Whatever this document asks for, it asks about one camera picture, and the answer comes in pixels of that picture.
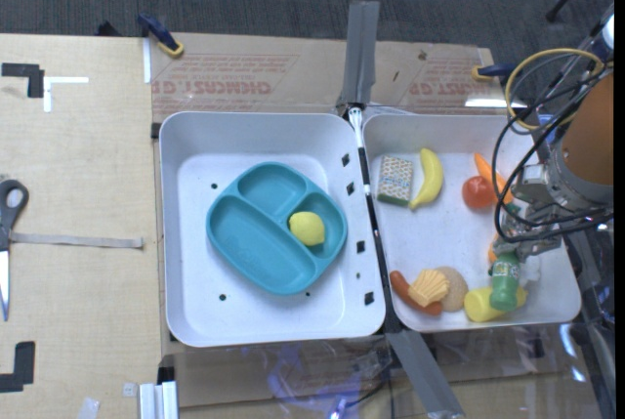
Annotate red sausage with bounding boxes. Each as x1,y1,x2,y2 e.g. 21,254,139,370
389,270,444,316

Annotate yellow bottle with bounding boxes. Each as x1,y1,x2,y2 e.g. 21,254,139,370
463,285,529,323

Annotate beige round bread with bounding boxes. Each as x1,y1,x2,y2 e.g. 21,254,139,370
434,266,470,314

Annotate grey handled scissors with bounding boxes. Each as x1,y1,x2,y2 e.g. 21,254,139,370
0,179,30,323

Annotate green bottle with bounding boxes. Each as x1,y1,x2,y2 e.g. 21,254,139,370
488,251,521,313

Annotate yellow banana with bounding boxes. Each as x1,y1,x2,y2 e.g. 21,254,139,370
407,147,444,212

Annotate yellow lemon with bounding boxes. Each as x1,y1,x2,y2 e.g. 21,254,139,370
287,210,327,247

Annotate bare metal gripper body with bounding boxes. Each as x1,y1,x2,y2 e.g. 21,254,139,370
501,163,568,259

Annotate blue divided plate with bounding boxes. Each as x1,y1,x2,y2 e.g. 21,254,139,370
205,161,349,297

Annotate yellow ridged fries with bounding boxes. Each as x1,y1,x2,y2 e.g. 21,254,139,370
407,269,451,309

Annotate patterned small carton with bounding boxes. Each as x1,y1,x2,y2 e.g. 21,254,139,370
376,154,415,207

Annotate orange carrot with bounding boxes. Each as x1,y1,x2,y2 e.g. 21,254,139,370
473,151,514,206

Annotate white plastic tray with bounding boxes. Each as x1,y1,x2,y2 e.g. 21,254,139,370
361,112,583,334
158,110,388,349

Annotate brown cardboard board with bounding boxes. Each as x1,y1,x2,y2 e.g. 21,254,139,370
149,31,590,408

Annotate red tomato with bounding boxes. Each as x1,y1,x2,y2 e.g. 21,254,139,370
461,175,498,210

